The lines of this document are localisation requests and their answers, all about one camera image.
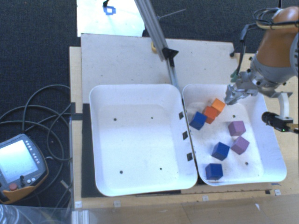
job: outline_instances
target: blue cube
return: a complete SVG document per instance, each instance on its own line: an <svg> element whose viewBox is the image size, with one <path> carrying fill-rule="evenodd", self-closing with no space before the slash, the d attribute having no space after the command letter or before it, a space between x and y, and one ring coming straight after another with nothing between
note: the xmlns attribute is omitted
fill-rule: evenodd
<svg viewBox="0 0 299 224"><path fill-rule="evenodd" d="M229 146L219 142L214 147L214 150L212 152L212 156L216 159L219 159L219 160L223 161L228 156L228 152L229 152Z"/></svg>
<svg viewBox="0 0 299 224"><path fill-rule="evenodd" d="M206 178L209 180L218 180L223 176L222 165L219 163L210 163L206 166Z"/></svg>
<svg viewBox="0 0 299 224"><path fill-rule="evenodd" d="M202 113L196 112L189 125L197 130L200 130L205 124L205 121L206 116Z"/></svg>

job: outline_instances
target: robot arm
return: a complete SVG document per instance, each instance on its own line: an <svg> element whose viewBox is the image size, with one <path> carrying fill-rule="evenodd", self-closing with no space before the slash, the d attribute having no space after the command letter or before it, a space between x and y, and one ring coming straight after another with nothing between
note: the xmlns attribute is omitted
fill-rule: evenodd
<svg viewBox="0 0 299 224"><path fill-rule="evenodd" d="M233 105L241 98L258 93L278 98L280 115L266 112L262 120L282 132L298 133L298 125L294 126L292 119L288 118L288 97L292 93L276 92L275 89L292 76L298 77L299 8L272 9L275 14L270 23L263 20L265 11L256 19L258 27L267 29L258 52L251 61L250 69L240 73L239 68L236 70L235 83L228 85L225 103Z"/></svg>

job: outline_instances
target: wooden block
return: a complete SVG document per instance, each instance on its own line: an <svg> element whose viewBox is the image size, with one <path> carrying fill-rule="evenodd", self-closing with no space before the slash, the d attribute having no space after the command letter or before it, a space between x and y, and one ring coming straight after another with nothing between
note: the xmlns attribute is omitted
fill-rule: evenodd
<svg viewBox="0 0 299 224"><path fill-rule="evenodd" d="M200 130L205 124L205 121L206 116L202 113L196 112L189 125L197 130Z"/></svg>
<svg viewBox="0 0 299 224"><path fill-rule="evenodd" d="M218 180L223 176L222 165L219 163L210 163L206 166L206 178L209 180Z"/></svg>
<svg viewBox="0 0 299 224"><path fill-rule="evenodd" d="M211 124L217 116L217 110L215 110L212 107L207 106L205 108L203 114L206 116L206 123Z"/></svg>
<svg viewBox="0 0 299 224"><path fill-rule="evenodd" d="M244 122L240 121L233 121L228 125L230 136L241 136L246 132L246 128Z"/></svg>
<svg viewBox="0 0 299 224"><path fill-rule="evenodd" d="M223 111L225 107L225 103L216 98L212 103L211 107L217 110L217 116L218 116Z"/></svg>
<svg viewBox="0 0 299 224"><path fill-rule="evenodd" d="M223 161L228 156L229 146L218 142L218 144L214 147L212 152L212 156L216 159Z"/></svg>
<svg viewBox="0 0 299 224"><path fill-rule="evenodd" d="M249 142L246 139L244 139L242 136L240 136L239 138L237 138L234 141L234 143L231 147L231 150L233 150L237 154L241 155L246 151L248 145L249 145Z"/></svg>

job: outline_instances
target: red button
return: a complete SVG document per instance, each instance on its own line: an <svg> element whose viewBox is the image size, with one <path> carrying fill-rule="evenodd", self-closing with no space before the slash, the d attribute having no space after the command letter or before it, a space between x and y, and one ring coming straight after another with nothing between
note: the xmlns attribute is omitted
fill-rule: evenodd
<svg viewBox="0 0 299 224"><path fill-rule="evenodd" d="M9 184L9 189L11 191L15 191L18 189L18 185L15 182L13 182L13 183Z"/></svg>

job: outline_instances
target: white plastic tray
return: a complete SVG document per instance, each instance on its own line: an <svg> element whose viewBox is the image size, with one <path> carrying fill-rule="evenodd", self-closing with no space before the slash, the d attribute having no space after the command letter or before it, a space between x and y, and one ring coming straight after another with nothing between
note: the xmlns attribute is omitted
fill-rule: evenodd
<svg viewBox="0 0 299 224"><path fill-rule="evenodd" d="M191 188L197 181L182 99L169 84L90 92L95 181L106 196Z"/></svg>
<svg viewBox="0 0 299 224"><path fill-rule="evenodd" d="M227 85L191 84L184 88L183 97L188 123L196 111L203 112L215 98L224 100ZM204 124L198 131L190 127L191 140L202 180L212 186L252 182L279 182L286 177L286 166L280 152L273 128L262 122L267 111L262 95L241 99L235 105L226 105L212 124ZM230 150L225 160L211 156L214 146L220 141L229 146L237 137L231 137L228 125L231 121L243 120L246 133L242 135L250 144L238 155ZM209 163L221 163L223 177L207 180L205 168Z"/></svg>

